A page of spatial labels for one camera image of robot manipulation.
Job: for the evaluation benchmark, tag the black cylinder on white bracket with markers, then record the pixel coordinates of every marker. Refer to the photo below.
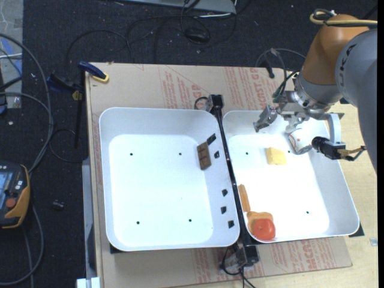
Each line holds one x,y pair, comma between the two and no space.
328,147

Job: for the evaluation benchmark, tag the brown cardboard board red print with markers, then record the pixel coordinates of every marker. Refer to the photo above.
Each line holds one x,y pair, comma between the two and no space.
156,82

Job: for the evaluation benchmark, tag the yellow cheese slice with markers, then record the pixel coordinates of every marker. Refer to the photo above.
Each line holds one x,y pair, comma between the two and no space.
276,156

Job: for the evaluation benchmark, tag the brown chocolate bar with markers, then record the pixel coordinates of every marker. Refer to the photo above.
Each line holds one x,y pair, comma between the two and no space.
204,156

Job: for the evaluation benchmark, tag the white can with red print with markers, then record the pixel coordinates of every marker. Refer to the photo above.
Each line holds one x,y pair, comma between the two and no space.
301,142

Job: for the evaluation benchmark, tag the orange carrot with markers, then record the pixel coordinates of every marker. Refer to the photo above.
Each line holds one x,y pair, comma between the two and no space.
244,197

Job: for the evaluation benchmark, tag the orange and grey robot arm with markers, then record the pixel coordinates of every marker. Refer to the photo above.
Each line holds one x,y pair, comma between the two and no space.
336,55

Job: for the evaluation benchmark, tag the white plastic tray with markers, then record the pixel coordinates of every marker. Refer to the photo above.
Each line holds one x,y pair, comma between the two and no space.
294,196
156,184

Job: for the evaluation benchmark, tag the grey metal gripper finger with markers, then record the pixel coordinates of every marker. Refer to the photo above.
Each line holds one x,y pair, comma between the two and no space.
264,118
292,124

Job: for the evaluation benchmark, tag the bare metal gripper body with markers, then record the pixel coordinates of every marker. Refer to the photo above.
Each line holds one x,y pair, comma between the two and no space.
300,106

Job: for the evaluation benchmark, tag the thin black rod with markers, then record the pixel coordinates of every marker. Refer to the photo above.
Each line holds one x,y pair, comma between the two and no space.
229,163

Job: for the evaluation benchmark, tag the red tomato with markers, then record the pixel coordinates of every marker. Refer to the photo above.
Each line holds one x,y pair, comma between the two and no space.
263,229

